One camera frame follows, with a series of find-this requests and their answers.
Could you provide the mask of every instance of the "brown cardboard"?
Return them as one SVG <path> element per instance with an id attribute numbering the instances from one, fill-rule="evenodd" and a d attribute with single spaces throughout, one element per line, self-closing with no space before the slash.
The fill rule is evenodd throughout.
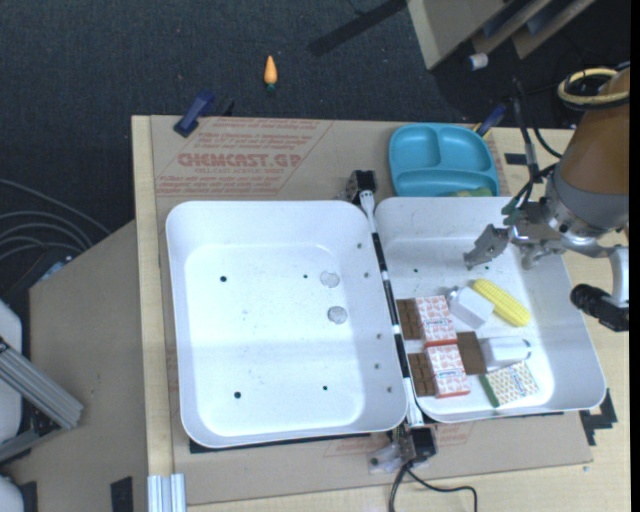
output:
<path id="1" fill-rule="evenodd" d="M 174 465 L 176 472 L 185 474 L 188 503 L 390 483 L 395 475 L 370 474 L 368 470 L 367 454 L 388 442 L 384 433 L 191 452 L 180 420 L 164 224 L 171 208 L 186 200 L 332 199 L 342 192 L 356 169 L 376 171 L 379 185 L 376 198 L 380 201 L 393 193 L 387 146 L 389 137 L 402 123 L 209 118 L 185 141 L 172 130 L 178 119 L 153 116 L 151 129 Z M 491 140 L 489 147 L 494 147 Z M 494 158 L 504 183 L 500 158 L 496 154 Z M 244 179 L 247 174 L 253 175 L 258 185 Z M 225 176 L 232 179 L 222 180 Z M 201 180 L 206 177 L 217 178 Z M 228 188 L 219 185 L 225 182 L 230 183 Z M 508 194 L 506 185 L 502 185 L 502 190 Z M 428 479 L 577 464 L 591 459 L 578 413 L 435 424 L 429 428 L 434 430 L 439 453 L 428 468 L 421 469 L 422 476 Z M 514 444 L 518 450 L 505 449 Z"/>
<path id="2" fill-rule="evenodd" d="M 2 468 L 36 483 L 39 512 L 111 511 L 111 484 L 127 477 L 146 510 L 136 261 L 132 222 L 31 290 L 32 363 L 84 406 L 78 427 Z"/>

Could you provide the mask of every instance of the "dark carpet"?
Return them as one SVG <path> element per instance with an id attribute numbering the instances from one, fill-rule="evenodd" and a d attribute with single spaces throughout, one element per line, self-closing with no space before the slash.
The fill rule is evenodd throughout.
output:
<path id="1" fill-rule="evenodd" d="M 233 98 L 238 117 L 478 122 L 517 76 L 538 125 L 568 127 L 576 113 L 553 88 L 572 71 L 628 61 L 630 14 L 630 0 L 599 0 L 530 57 L 507 41 L 471 72 L 462 65 L 470 43 L 427 71 L 397 0 L 0 0 L 0 178 L 115 230 L 134 216 L 131 116 L 183 114 L 204 88 Z M 275 94 L 262 82 L 268 54 Z M 0 216 L 32 210 L 72 219 L 92 242 L 104 237 L 0 185 Z M 7 256 L 28 241 L 3 243 L 2 233 L 23 222 L 0 217 L 0 296 L 41 256 Z M 38 228 L 11 236 L 70 242 Z"/>

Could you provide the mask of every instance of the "black cable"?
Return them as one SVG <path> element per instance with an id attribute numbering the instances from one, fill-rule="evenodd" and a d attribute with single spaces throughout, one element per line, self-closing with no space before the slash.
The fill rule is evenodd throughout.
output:
<path id="1" fill-rule="evenodd" d="M 529 131 L 527 130 L 527 121 L 525 119 L 525 112 L 522 109 L 522 95 L 524 91 L 522 89 L 522 84 L 520 81 L 513 77 L 513 97 L 511 99 L 511 105 L 513 106 L 513 113 L 516 118 L 516 122 L 518 123 L 518 128 L 520 128 L 520 133 L 522 134 L 522 138 L 524 139 L 524 148 L 525 155 L 527 158 L 527 170 L 529 171 L 529 181 L 527 182 L 527 187 L 524 191 L 525 197 L 523 199 L 523 204 L 529 200 L 531 196 L 531 191 L 533 189 L 533 184 L 536 180 L 536 175 L 538 174 L 538 162 L 536 160 L 536 152 L 533 143 L 531 142 L 531 137 L 529 136 Z"/>
<path id="2" fill-rule="evenodd" d="M 520 202 L 519 201 L 520 198 L 526 193 L 526 197 L 524 200 L 521 201 L 520 206 L 525 204 L 529 200 L 529 197 L 531 196 L 531 191 L 533 190 L 535 179 L 548 177 L 553 172 L 556 165 L 557 165 L 557 162 L 555 164 L 551 164 L 545 167 L 544 169 L 542 169 L 542 171 L 538 172 L 537 176 L 534 177 L 534 180 L 527 181 L 527 183 L 518 191 L 518 193 L 515 196 L 513 196 L 513 201 L 515 201 L 515 204 Z"/>
<path id="3" fill-rule="evenodd" d="M 578 62 L 580 63 L 580 67 L 581 68 L 588 68 L 591 67 L 589 66 L 589 64 L 587 63 L 586 60 L 586 56 L 588 54 L 593 55 L 594 57 L 598 58 L 598 61 L 602 62 L 602 61 L 606 61 L 606 55 L 604 53 L 600 53 L 600 52 L 596 52 L 590 48 L 586 48 L 582 45 L 579 45 L 578 43 L 576 43 L 573 38 L 569 37 L 569 35 L 567 34 L 566 30 L 561 30 L 559 35 L 561 37 L 563 37 L 571 46 L 571 48 L 573 49 L 573 51 L 576 54 L 576 57 L 578 58 Z"/>
<path id="4" fill-rule="evenodd" d="M 476 490 L 470 485 L 463 485 L 460 487 L 451 487 L 451 488 L 443 488 L 443 487 L 435 487 L 431 484 L 428 484 L 421 478 L 419 478 L 413 471 L 411 471 L 411 467 L 413 466 L 413 461 L 409 461 L 404 464 L 396 474 L 395 479 L 393 480 L 393 485 L 391 486 L 391 492 L 389 493 L 389 512 L 395 512 L 394 502 L 396 499 L 396 495 L 398 494 L 398 488 L 402 483 L 402 479 L 408 473 L 416 482 L 421 484 L 422 486 L 436 492 L 459 492 L 459 491 L 470 491 L 473 494 L 473 510 L 474 512 L 478 512 L 478 493 Z"/>
<path id="5" fill-rule="evenodd" d="M 398 487 L 402 483 L 402 479 L 407 471 L 409 471 L 409 465 L 411 462 L 407 462 L 404 464 L 396 474 L 396 478 L 393 480 L 393 485 L 391 486 L 391 492 L 389 493 L 389 512 L 396 512 L 396 508 L 394 506 L 394 502 L 396 500 L 396 494 L 398 493 Z"/>
<path id="6" fill-rule="evenodd" d="M 17 190 L 20 190 L 22 192 L 26 192 L 27 194 L 31 194 L 39 199 L 42 199 L 44 201 L 48 201 L 51 204 L 54 204 L 56 206 L 59 206 L 60 208 L 64 208 L 65 210 L 74 213 L 75 215 L 77 215 L 78 217 L 86 220 L 87 222 L 93 224 L 95 227 L 97 227 L 100 231 L 102 231 L 105 235 L 110 235 L 111 231 L 109 231 L 103 224 L 101 224 L 100 222 L 92 219 L 91 217 L 89 217 L 88 215 L 86 215 L 85 213 L 82 213 L 80 210 L 77 210 L 69 205 L 64 204 L 61 201 L 58 201 L 57 199 L 54 199 L 52 197 L 49 197 L 46 194 L 43 194 L 42 192 L 38 192 L 37 190 L 34 190 L 30 187 L 27 187 L 25 185 L 21 185 L 20 183 L 16 183 L 15 181 L 10 181 L 10 180 L 5 180 L 3 178 L 0 178 L 0 185 L 4 185 L 6 187 L 11 187 L 11 188 L 15 188 Z"/>
<path id="7" fill-rule="evenodd" d="M 589 110 L 607 110 L 627 105 L 631 102 L 631 91 L 602 93 L 601 87 L 591 86 L 591 94 L 585 94 L 590 83 L 606 83 L 620 73 L 611 68 L 583 69 L 563 80 L 556 91 L 567 108 L 586 112 Z"/>
<path id="8" fill-rule="evenodd" d="M 538 139 L 538 142 L 540 143 L 540 145 L 547 150 L 547 153 L 549 153 L 552 156 L 555 156 L 556 158 L 562 158 L 562 153 L 559 153 L 558 151 L 553 149 L 551 146 L 549 146 L 549 144 L 547 144 L 547 141 L 544 140 L 537 126 L 533 127 L 533 133 L 536 134 L 536 139 Z"/>
<path id="9" fill-rule="evenodd" d="M 425 482 L 424 480 L 422 480 L 421 478 L 418 478 L 413 471 L 411 471 L 409 468 L 407 468 L 407 473 L 409 473 L 409 475 L 419 484 L 423 485 L 424 487 L 426 487 L 427 489 L 431 489 L 432 491 L 437 491 L 437 492 L 459 492 L 459 491 L 470 491 L 473 494 L 473 510 L 474 512 L 478 512 L 478 493 L 476 492 L 476 490 L 471 487 L 470 485 L 463 485 L 460 487 L 451 487 L 451 488 L 442 488 L 442 487 L 435 487 L 431 484 L 428 484 L 427 482 Z"/>

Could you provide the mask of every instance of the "plastic container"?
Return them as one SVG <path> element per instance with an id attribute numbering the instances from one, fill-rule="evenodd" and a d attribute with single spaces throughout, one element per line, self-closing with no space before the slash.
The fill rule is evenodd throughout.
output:
<path id="1" fill-rule="evenodd" d="M 14 350 L 22 351 L 22 323 L 9 306 L 0 301 L 0 335 Z M 22 397 L 0 380 L 0 444 L 18 433 L 22 420 Z"/>
<path id="2" fill-rule="evenodd" d="M 180 410 L 210 448 L 387 431 L 407 411 L 369 224 L 343 201 L 167 219 Z"/>
<path id="3" fill-rule="evenodd" d="M 389 141 L 389 167 L 398 196 L 450 196 L 481 187 L 500 194 L 486 142 L 463 126 L 418 123 L 398 128 Z"/>
<path id="4" fill-rule="evenodd" d="M 7 478 L 0 476 L 0 510 L 2 512 L 25 512 L 20 489 Z"/>
<path id="5" fill-rule="evenodd" d="M 397 300 L 438 295 L 453 285 L 485 278 L 517 296 L 531 312 L 524 327 L 497 315 L 477 331 L 478 339 L 518 336 L 531 345 L 527 359 L 540 392 L 495 409 L 477 375 L 471 393 L 447 398 L 419 397 L 420 408 L 442 423 L 496 416 L 546 414 L 591 409 L 603 400 L 606 384 L 582 313 L 569 301 L 571 281 L 560 255 L 523 270 L 520 252 L 509 245 L 494 261 L 468 270 L 463 253 L 487 223 L 501 224 L 508 197 L 389 198 L 376 209 L 378 233 Z M 453 317 L 458 332 L 469 327 Z M 422 351 L 407 343 L 410 353 Z"/>

